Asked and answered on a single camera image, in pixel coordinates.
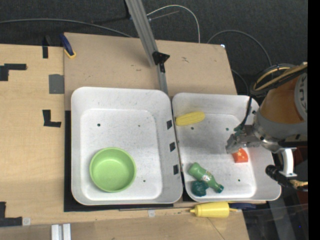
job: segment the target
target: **metal bar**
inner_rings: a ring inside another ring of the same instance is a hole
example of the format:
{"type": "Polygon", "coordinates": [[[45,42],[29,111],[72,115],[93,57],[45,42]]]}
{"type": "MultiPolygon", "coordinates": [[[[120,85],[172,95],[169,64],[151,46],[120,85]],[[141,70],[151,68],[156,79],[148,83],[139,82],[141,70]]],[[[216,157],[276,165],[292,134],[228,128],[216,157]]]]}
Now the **metal bar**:
{"type": "Polygon", "coordinates": [[[161,71],[160,64],[156,65],[152,54],[158,52],[158,47],[152,33],[145,8],[141,0],[125,0],[142,46],[151,67],[156,66],[160,89],[168,94],[166,73],[161,71]]]}

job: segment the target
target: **green bowl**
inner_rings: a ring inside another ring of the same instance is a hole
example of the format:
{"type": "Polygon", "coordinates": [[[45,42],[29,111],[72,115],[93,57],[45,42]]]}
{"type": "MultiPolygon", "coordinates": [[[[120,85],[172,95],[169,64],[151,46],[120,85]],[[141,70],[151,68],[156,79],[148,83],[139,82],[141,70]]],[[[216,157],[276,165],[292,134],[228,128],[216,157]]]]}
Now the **green bowl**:
{"type": "Polygon", "coordinates": [[[89,171],[98,188],[106,192],[120,192],[134,182],[137,168],[135,161],[126,151],[107,147],[92,157],[89,171]]]}

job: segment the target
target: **red object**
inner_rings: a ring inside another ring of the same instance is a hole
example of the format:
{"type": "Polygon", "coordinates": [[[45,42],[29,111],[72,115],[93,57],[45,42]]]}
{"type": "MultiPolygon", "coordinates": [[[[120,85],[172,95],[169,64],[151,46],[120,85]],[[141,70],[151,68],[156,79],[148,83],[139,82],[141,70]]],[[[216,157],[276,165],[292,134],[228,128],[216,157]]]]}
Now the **red object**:
{"type": "Polygon", "coordinates": [[[235,163],[247,163],[249,158],[247,152],[243,148],[232,154],[235,163]]]}

